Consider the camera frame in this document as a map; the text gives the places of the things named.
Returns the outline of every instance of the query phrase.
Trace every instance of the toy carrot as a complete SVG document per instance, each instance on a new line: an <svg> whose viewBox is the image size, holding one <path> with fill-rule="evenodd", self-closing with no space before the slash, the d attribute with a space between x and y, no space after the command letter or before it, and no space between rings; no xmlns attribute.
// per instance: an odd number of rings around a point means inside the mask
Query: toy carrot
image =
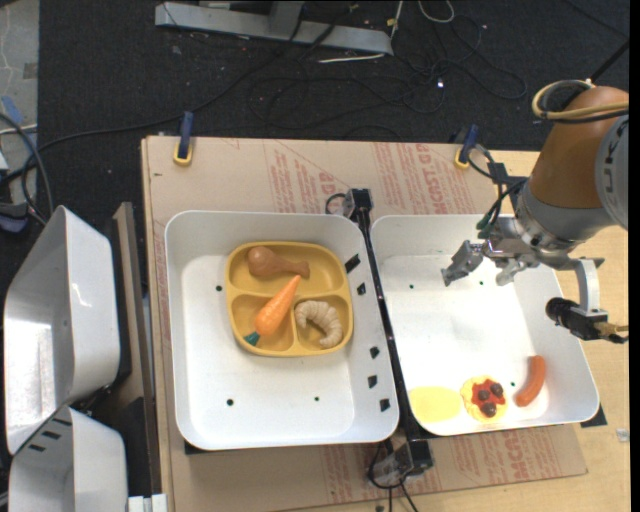
<svg viewBox="0 0 640 512"><path fill-rule="evenodd" d="M293 276L293 278L260 309L254 321L256 330L244 337L247 343L255 346L260 336L269 336L276 332L276 329L278 329L278 326L289 312L289 308L291 308L300 279L300 275Z"/></svg>

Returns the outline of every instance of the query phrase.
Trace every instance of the toy sausage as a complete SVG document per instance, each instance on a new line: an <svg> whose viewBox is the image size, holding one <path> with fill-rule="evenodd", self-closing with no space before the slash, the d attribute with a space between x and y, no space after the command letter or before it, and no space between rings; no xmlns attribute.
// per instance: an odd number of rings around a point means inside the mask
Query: toy sausage
<svg viewBox="0 0 640 512"><path fill-rule="evenodd" d="M542 356L529 358L529 375L524 387L518 391L514 401L518 407L526 407L538 396L544 384L546 363Z"/></svg>

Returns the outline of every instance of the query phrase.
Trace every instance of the blue and yellow clamp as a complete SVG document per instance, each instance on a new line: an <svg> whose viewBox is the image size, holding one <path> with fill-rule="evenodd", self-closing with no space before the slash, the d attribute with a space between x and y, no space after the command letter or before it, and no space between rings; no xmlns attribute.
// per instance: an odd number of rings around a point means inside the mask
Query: blue and yellow clamp
<svg viewBox="0 0 640 512"><path fill-rule="evenodd" d="M475 147L478 140L479 128L477 125L472 124L467 130L467 134L464 136L462 147L456 151L456 156L453 159L453 165L458 169L464 170L469 167L469 153Z"/></svg>
<svg viewBox="0 0 640 512"><path fill-rule="evenodd" d="M192 128L193 112L185 112L180 123L180 140L173 151L173 161L183 167L191 164L191 157L193 156Z"/></svg>

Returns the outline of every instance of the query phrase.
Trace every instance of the cardboard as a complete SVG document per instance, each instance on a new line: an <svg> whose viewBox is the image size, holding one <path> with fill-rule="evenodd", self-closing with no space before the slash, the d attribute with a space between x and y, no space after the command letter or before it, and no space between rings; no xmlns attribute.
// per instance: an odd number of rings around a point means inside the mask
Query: cardboard
<svg viewBox="0 0 640 512"><path fill-rule="evenodd" d="M141 148L161 472L170 510L268 512L370 500L380 503L386 491L374 487L365 476L375 446L185 452L174 417L164 227L184 210L322 214L327 199L352 187L371 190L374 219L387 214L483 213L495 200L494 187L471 169L454 168L456 147L446 144L198 138L191 165L180 167L172 161L176 143L174 137L154 136L145 139ZM505 158L509 173L528 174L537 154L518 155L516 169ZM407 491L412 496L438 495L584 475L587 464L578 430L560 425L434 439L435 467L408 480ZM626 468L620 467L620 452L617 456L614 474L622 476L624 486ZM598 485L602 500L611 504L610 496L605 496L611 494L606 483ZM576 488L586 494L592 487L593 481L584 481ZM550 488L553 493L560 487ZM617 503L624 503L628 488L618 493L622 498ZM540 494L537 489L531 492ZM507 505L520 502L505 499ZM493 510L476 495L469 500L463 499L463 508ZM461 503L458 498L453 501ZM591 510L597 502L589 497L573 501L575 510ZM539 505L536 500L525 500L520 509L538 510ZM370 511L374 507L347 508Z"/></svg>

